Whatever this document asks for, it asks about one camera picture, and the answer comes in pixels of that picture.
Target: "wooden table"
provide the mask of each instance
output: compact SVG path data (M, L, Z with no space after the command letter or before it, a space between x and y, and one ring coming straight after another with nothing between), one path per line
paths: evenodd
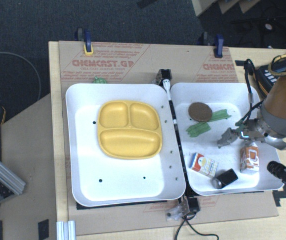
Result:
M233 61L245 61L251 58L255 66L266 65L274 57L285 54L286 50L256 49L256 48L230 48ZM55 188L56 188L56 215L58 222L69 221L67 176L65 164L64 125L62 119L62 90L60 73L60 47L58 42L49 43L50 83L53 121L53 146L55 160ZM237 77L244 83L243 67L236 66ZM286 165L286 152L279 152L280 159ZM286 239L286 199L281 200L278 208L279 216L271 218L230 221L210 224L200 224L195 228L201 233L218 234L220 239L228 240L284 240ZM177 227L158 229L135 230L118 233L106 233L87 236L78 236L78 240L172 240ZM196 239L195 233L184 226L179 239Z

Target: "yellow divided plate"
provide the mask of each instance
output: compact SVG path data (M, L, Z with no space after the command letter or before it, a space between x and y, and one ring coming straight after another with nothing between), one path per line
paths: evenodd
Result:
M148 159L162 148L162 128L157 111L137 101L105 103L98 115L98 141L113 158Z

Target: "black floor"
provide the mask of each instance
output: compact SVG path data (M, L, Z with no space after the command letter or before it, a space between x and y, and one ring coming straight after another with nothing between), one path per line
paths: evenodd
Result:
M27 59L41 80L40 97L50 93L49 41L73 41L78 27L94 42L196 45L204 32L214 43L242 48L286 49L286 0L262 0L243 14L239 5L222 15L213 4L196 17L191 0L0 0L0 52ZM274 19L273 31L266 21ZM251 20L232 24L234 21ZM20 57L0 54L0 104L7 120L39 98L39 79Z

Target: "brown round object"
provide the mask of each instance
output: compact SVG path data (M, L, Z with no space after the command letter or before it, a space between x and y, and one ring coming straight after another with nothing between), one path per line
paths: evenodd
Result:
M195 121L208 122L212 118L213 111L208 105L201 102L196 102L189 106L188 114Z

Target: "white tray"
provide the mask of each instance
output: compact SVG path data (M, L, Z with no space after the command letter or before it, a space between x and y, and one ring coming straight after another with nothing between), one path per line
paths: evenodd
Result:
M252 89L254 104L260 102L255 89ZM182 143L184 160L187 167L188 180L191 188L201 196L219 194L259 192L278 190L283 183L267 170L270 161L280 162L277 150L268 144L258 143L259 173L245 175L240 173L240 150L244 142L240 139L232 145L218 148L217 142L228 128L236 129L238 122L249 111L248 88L243 83L178 83L171 89L175 108L179 135ZM231 117L227 120L210 122L211 130L197 138L191 138L187 129L195 125L189 116L188 109L192 103L201 102L209 105L213 112L227 109ZM256 118L254 110L251 118ZM238 180L227 187L217 190L211 184L211 179L190 169L194 153L200 153L219 163L217 174L234 169Z
M149 159L123 160L100 148L101 106L117 100L151 105L161 121L163 144ZM167 94L154 84L75 84L66 93L72 192L85 207L179 199L186 182Z

